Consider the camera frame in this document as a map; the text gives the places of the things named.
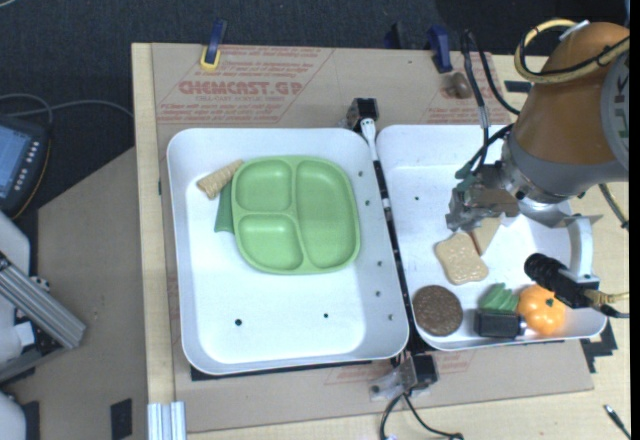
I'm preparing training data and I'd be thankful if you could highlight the beige ridged toy cone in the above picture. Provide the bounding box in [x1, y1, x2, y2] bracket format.
[196, 158, 245, 201]

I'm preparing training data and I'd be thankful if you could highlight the white plastic tray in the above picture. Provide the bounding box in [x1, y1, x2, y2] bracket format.
[165, 127, 411, 376]
[374, 124, 609, 352]

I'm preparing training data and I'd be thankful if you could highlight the black cylinder on white bracket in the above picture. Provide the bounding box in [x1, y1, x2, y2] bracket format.
[523, 215, 602, 310]

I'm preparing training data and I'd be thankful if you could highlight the beige toy bread slice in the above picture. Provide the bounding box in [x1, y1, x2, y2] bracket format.
[433, 231, 490, 287]

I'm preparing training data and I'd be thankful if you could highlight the brown round toy biscuit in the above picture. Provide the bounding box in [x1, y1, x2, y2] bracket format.
[411, 284, 465, 338]

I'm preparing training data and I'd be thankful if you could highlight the green divided plate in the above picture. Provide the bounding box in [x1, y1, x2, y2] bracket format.
[230, 155, 362, 276]

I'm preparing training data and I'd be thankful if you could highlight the black block with thin wires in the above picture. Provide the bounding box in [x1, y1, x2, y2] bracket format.
[368, 352, 441, 402]
[343, 97, 379, 130]

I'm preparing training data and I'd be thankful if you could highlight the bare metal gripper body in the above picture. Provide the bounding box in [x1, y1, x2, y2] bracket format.
[451, 162, 574, 230]

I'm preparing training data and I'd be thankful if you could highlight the green ridged toy vegetable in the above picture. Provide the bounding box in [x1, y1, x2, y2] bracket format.
[478, 282, 519, 316]

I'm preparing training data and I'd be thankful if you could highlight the green flat toy leaf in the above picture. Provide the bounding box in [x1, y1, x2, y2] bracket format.
[213, 181, 237, 236]

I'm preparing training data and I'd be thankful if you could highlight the brown toy mushroom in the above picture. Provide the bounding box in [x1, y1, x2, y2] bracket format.
[444, 71, 473, 101]

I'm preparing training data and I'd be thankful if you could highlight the brown cardboard board red print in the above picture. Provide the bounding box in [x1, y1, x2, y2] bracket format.
[149, 43, 596, 433]

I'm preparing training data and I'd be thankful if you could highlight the black small box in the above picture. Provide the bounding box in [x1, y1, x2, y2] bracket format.
[472, 308, 524, 341]

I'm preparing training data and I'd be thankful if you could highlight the beige toy wedge slice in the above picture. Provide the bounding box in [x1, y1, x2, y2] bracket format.
[469, 217, 503, 257]

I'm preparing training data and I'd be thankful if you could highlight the thin black and white rod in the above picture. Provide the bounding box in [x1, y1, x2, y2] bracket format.
[360, 118, 417, 360]

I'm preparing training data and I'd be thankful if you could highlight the orange toy bell pepper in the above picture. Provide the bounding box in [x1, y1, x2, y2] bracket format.
[515, 283, 568, 337]

